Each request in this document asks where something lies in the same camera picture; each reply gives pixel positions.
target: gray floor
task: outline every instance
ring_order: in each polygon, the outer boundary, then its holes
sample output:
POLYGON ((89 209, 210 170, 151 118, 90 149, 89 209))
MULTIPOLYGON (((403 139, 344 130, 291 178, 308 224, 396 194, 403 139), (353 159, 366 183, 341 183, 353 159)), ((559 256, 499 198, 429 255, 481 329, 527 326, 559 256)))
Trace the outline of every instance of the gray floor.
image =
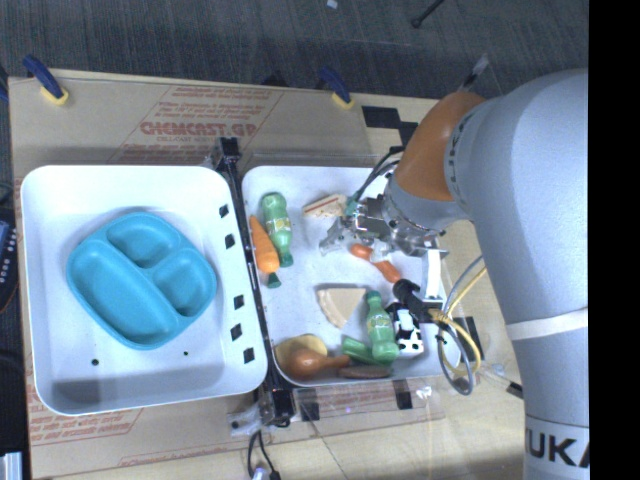
MULTIPOLYGON (((0 0, 0 63, 262 83, 280 72, 313 88, 329 65, 353 92, 440 98, 486 54, 474 89, 499 96, 537 76, 588 66, 589 0, 0 0)), ((11 182, 0 106, 0 181, 11 182)), ((21 353, 17 301, 0 313, 0 354, 21 353)), ((21 383, 0 363, 0 454, 21 447, 21 383)))

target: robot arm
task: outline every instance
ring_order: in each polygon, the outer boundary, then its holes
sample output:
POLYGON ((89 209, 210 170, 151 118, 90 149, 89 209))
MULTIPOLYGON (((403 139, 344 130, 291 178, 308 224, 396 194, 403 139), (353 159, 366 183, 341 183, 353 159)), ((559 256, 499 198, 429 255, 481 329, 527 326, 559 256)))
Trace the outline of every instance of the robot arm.
POLYGON ((575 70, 443 98, 379 212, 398 242, 473 222, 522 377, 527 480, 590 476, 587 86, 575 70))

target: blue plate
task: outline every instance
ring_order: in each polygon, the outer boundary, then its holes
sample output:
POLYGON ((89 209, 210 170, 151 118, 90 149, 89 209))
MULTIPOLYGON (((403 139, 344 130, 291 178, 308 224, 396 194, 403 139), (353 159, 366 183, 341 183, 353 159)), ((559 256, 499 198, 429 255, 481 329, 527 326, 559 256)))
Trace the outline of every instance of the blue plate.
POLYGON ((120 217, 83 240, 69 256, 67 282, 96 322, 137 349, 178 336, 217 290, 211 265, 193 244, 146 212, 120 217))

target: toy bottle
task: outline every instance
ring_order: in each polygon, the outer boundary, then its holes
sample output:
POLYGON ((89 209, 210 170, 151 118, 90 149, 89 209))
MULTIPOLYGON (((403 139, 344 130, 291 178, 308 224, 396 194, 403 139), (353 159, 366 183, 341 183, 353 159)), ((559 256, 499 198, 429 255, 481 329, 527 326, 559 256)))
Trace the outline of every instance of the toy bottle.
POLYGON ((367 332, 372 344, 371 354, 376 361, 389 365, 400 354, 391 316, 382 307, 380 292, 372 290, 367 293, 367 304, 367 332))
POLYGON ((262 211, 267 233, 280 256, 280 266, 290 267, 293 265, 293 256, 289 250, 293 233, 287 214, 287 201, 279 192, 271 192, 262 198, 262 211))

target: orange carrot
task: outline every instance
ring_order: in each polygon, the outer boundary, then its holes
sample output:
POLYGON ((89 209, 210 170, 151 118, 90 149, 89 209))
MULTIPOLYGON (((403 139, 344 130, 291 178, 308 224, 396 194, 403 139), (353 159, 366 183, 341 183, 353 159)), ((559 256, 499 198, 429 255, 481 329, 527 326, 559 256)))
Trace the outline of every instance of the orange carrot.
POLYGON ((371 253, 373 252, 373 249, 371 249, 371 247, 367 247, 366 245, 362 244, 353 244, 350 251, 351 254, 353 254, 357 258, 362 258, 363 260, 367 260, 368 262, 373 264, 382 273, 384 278, 390 283, 396 283, 397 281, 400 281, 400 279, 402 279, 400 272, 398 272, 398 269, 394 267, 390 261, 383 260, 376 261, 375 263, 371 261, 371 253))
POLYGON ((255 215, 249 217, 249 226, 251 227, 251 240, 255 248, 256 266, 269 276, 267 283, 269 288, 280 286, 280 280, 276 276, 276 271, 280 268, 278 251, 255 215))

